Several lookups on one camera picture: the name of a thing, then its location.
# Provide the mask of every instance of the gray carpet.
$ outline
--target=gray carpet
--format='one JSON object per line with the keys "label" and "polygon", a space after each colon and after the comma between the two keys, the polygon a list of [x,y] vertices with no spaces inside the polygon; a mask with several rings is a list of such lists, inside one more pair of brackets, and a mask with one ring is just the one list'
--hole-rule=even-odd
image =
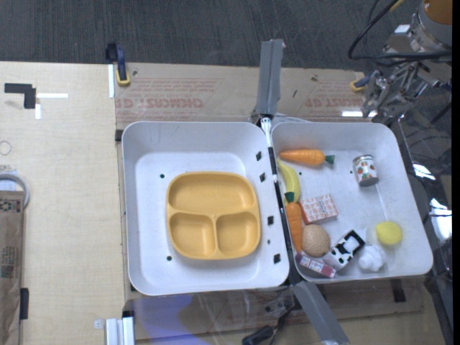
{"label": "gray carpet", "polygon": [[[283,38],[285,67],[368,73],[373,64],[349,60],[347,50],[373,1],[0,0],[0,60],[104,63],[105,46],[116,41],[131,62],[258,66],[260,42]],[[372,53],[410,22],[419,1],[376,24]]]}

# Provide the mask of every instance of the food can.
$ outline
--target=food can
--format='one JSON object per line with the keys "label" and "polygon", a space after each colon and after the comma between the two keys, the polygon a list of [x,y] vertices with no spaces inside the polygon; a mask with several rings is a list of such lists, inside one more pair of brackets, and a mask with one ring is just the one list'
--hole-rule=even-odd
{"label": "food can", "polygon": [[356,157],[353,160],[353,168],[356,180],[360,186],[369,187],[379,182],[372,155]]}

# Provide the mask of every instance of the gray plastic bar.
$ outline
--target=gray plastic bar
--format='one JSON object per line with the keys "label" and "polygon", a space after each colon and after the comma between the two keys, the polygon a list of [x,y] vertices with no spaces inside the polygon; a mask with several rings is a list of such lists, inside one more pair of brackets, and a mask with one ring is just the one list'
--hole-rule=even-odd
{"label": "gray plastic bar", "polygon": [[259,89],[255,111],[259,115],[275,115],[281,97],[280,71],[282,40],[262,42],[259,65]]}
{"label": "gray plastic bar", "polygon": [[344,330],[315,284],[299,282],[293,286],[293,292],[324,345],[350,345]]}

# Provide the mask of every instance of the small box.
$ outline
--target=small box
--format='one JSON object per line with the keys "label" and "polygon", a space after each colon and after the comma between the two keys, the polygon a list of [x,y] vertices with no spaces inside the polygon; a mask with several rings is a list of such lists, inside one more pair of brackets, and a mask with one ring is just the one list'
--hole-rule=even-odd
{"label": "small box", "polygon": [[304,266],[310,270],[322,274],[323,276],[334,278],[336,275],[336,270],[333,267],[328,266],[326,263],[315,261],[302,253],[297,253],[295,255],[295,260],[300,266]]}
{"label": "small box", "polygon": [[339,214],[330,194],[298,201],[305,224],[311,224]]}

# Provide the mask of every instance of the banana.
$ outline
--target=banana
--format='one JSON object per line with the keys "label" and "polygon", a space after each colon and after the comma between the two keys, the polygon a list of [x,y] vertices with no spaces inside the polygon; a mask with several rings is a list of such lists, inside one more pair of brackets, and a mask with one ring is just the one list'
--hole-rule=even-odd
{"label": "banana", "polygon": [[281,171],[282,179],[285,181],[286,192],[294,192],[294,202],[297,202],[300,197],[300,183],[296,171],[279,160],[276,160],[276,163]]}

